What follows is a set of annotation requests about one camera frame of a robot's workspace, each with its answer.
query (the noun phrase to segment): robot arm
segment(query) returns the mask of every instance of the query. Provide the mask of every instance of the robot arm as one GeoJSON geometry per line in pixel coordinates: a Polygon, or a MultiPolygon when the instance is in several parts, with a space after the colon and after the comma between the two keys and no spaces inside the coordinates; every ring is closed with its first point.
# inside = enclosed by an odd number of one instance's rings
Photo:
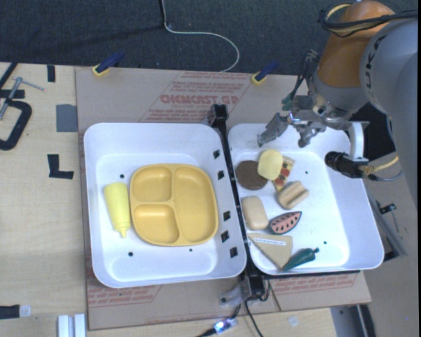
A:
{"type": "Polygon", "coordinates": [[[283,100],[288,116],[276,114],[258,136],[259,146],[288,125],[300,133],[300,147],[326,127],[349,131],[352,145],[361,146],[353,146],[349,155],[330,152],[326,163],[346,176],[363,177],[361,167],[368,163],[361,156],[363,131],[359,133],[360,123],[350,119],[369,101],[393,122],[396,151],[417,206],[417,11],[395,14],[365,0],[323,11],[320,23],[332,34],[321,58],[306,57],[315,66],[303,74],[308,94],[291,93],[283,100]],[[342,9],[338,22],[329,23],[329,17],[342,9]]]}

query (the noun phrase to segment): yellow bottle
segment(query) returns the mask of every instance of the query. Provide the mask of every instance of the yellow bottle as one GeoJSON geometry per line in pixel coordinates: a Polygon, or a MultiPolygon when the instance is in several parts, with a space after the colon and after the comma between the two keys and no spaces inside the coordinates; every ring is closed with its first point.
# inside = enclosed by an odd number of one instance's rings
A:
{"type": "Polygon", "coordinates": [[[126,231],[131,226],[128,187],[125,183],[111,183],[105,186],[103,192],[112,227],[125,238],[126,231]]]}

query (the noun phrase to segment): white tray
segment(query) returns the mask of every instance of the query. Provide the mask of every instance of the white tray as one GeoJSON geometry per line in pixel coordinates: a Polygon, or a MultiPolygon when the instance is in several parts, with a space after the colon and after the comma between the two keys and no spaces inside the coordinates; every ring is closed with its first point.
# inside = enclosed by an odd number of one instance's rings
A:
{"type": "Polygon", "coordinates": [[[96,124],[85,133],[84,152],[92,265],[104,285],[118,288],[228,278],[244,270],[246,251],[223,148],[211,127],[96,124]],[[209,175],[219,213],[214,238],[196,246],[155,246],[142,241],[133,226],[121,238],[112,229],[103,187],[121,181],[129,188],[138,168],[169,163],[191,164],[209,175]]]}
{"type": "MultiPolygon", "coordinates": [[[[257,136],[264,124],[240,124],[229,131],[234,170],[243,160],[258,161],[264,150],[275,149],[295,160],[288,182],[299,180],[310,191],[308,198],[291,211],[302,211],[300,222],[288,234],[293,251],[319,248],[316,259],[282,272],[249,241],[254,264],[269,275],[367,270],[381,264],[382,242],[361,179],[343,176],[324,162],[327,152],[349,153],[349,139],[343,131],[327,129],[312,138],[310,145],[298,147],[299,133],[291,126],[272,142],[258,146],[257,136]]],[[[237,182],[240,200],[259,196],[269,219],[284,210],[276,200],[276,190],[268,182],[261,190],[247,190],[237,182]]]]}

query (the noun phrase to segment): black hole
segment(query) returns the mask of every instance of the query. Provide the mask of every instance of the black hole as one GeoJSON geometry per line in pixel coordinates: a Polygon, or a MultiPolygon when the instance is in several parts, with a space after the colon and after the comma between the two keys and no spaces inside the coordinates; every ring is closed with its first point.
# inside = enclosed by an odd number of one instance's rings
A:
{"type": "Polygon", "coordinates": [[[224,231],[222,234],[222,242],[225,242],[227,239],[229,239],[229,232],[228,231],[224,231]]]}
{"type": "Polygon", "coordinates": [[[231,258],[237,256],[237,254],[238,254],[237,248],[236,247],[232,247],[232,249],[229,250],[229,254],[231,255],[231,258]]]}

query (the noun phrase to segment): white cable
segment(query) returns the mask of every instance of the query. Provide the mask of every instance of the white cable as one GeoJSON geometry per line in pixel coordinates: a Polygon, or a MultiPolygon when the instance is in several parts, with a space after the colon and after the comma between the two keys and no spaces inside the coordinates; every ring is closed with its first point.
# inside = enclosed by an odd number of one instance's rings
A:
{"type": "Polygon", "coordinates": [[[224,37],[222,35],[216,34],[214,32],[186,32],[186,31],[175,31],[171,28],[168,27],[167,25],[167,14],[166,14],[166,9],[164,6],[164,2],[163,0],[161,0],[161,5],[162,5],[162,13],[163,13],[163,25],[166,28],[166,30],[168,32],[171,32],[172,34],[180,34],[180,35],[209,35],[209,36],[213,36],[213,37],[219,37],[227,42],[229,42],[232,47],[235,49],[235,51],[237,52],[237,59],[235,60],[234,64],[232,64],[230,67],[228,67],[225,70],[222,70],[221,72],[228,72],[231,69],[233,69],[238,63],[239,63],[239,59],[240,59],[240,52],[239,49],[237,48],[236,44],[234,44],[231,40],[229,40],[227,37],[224,37]]]}

